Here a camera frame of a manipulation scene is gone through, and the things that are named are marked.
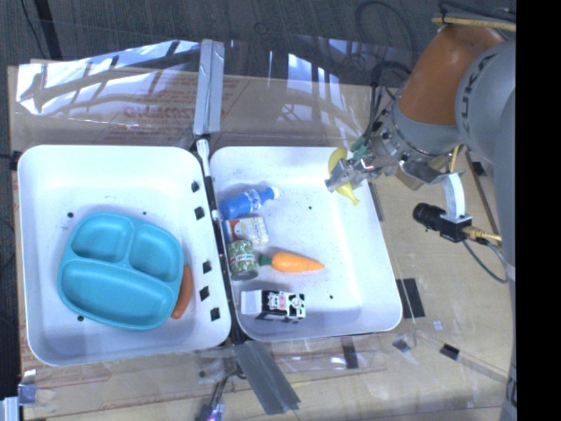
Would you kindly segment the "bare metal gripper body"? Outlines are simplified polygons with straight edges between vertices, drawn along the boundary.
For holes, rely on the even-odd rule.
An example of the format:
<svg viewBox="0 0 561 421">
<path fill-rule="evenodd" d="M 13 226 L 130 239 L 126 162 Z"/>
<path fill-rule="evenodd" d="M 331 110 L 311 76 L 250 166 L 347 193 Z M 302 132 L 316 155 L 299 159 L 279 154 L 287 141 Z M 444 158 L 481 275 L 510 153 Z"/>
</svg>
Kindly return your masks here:
<svg viewBox="0 0 561 421">
<path fill-rule="evenodd" d="M 352 144 L 352 158 L 348 164 L 370 166 L 370 177 L 393 175 L 400 164 L 412 156 L 412 148 L 389 129 L 379 129 L 369 135 L 364 133 Z"/>
</svg>

